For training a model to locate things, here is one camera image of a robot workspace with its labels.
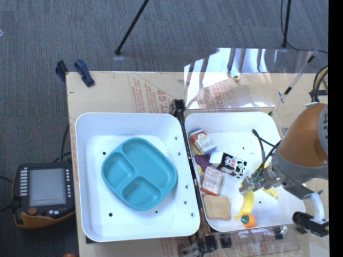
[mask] emergency stop button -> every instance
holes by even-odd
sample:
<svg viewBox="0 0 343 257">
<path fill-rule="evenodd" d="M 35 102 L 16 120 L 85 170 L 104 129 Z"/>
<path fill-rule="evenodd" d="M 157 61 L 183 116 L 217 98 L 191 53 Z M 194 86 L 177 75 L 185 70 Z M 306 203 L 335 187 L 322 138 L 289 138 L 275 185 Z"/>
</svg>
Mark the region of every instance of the emergency stop button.
<svg viewBox="0 0 343 257">
<path fill-rule="evenodd" d="M 27 210 L 28 215 L 34 216 L 37 214 L 37 209 L 36 208 L 29 208 Z"/>
</svg>

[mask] beige sponge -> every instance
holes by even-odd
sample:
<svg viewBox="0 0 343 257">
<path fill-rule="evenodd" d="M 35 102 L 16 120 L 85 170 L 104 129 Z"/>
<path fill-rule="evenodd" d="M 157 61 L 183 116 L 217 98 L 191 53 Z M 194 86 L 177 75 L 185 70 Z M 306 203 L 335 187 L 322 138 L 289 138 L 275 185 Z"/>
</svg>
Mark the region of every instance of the beige sponge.
<svg viewBox="0 0 343 257">
<path fill-rule="evenodd" d="M 230 200 L 228 196 L 205 195 L 203 202 L 207 218 L 230 218 Z"/>
</svg>

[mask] dark blue clip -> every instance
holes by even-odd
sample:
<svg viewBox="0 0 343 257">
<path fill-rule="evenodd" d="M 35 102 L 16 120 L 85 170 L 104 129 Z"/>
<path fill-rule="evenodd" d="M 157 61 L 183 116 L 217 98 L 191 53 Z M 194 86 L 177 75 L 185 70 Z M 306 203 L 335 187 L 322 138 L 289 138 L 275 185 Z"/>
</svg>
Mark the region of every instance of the dark blue clip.
<svg viewBox="0 0 343 257">
<path fill-rule="evenodd" d="M 68 72 L 63 60 L 57 63 L 57 67 L 55 69 L 57 76 L 65 83 L 65 73 Z"/>
<path fill-rule="evenodd" d="M 87 87 L 94 84 L 94 80 L 92 79 L 90 72 L 88 71 L 87 65 L 83 60 L 77 60 L 75 62 L 75 67 L 77 71 L 83 75 L 81 79 Z"/>
</svg>

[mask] teal object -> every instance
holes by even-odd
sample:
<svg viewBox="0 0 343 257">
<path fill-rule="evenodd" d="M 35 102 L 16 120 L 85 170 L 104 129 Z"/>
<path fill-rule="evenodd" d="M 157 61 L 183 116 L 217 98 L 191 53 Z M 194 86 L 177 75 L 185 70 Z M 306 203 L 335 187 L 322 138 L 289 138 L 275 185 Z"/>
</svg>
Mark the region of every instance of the teal object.
<svg viewBox="0 0 343 257">
<path fill-rule="evenodd" d="M 104 160 L 102 178 L 128 206 L 147 210 L 173 189 L 177 170 L 149 141 L 134 137 L 121 143 Z"/>
</svg>

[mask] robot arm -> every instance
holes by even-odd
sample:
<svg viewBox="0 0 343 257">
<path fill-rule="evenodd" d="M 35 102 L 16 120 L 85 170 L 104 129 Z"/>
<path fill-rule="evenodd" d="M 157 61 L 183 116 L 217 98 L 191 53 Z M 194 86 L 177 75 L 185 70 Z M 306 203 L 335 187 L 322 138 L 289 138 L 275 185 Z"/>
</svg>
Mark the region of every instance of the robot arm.
<svg viewBox="0 0 343 257">
<path fill-rule="evenodd" d="M 303 226 L 315 229 L 310 223 L 319 224 L 321 230 L 329 226 L 329 220 L 324 217 L 324 208 L 320 192 L 313 192 L 303 183 L 313 179 L 329 179 L 328 150 L 328 107 L 327 104 L 313 103 L 309 105 L 292 123 L 283 140 L 276 146 L 271 163 L 267 167 L 259 167 L 251 176 L 245 177 L 240 187 L 240 193 L 256 191 L 261 187 L 268 189 L 282 185 L 289 193 L 301 200 L 310 199 L 315 216 L 308 214 L 293 215 L 293 221 L 302 224 L 304 215 L 308 223 Z M 312 230 L 313 233 L 324 236 L 328 231 Z"/>
</svg>

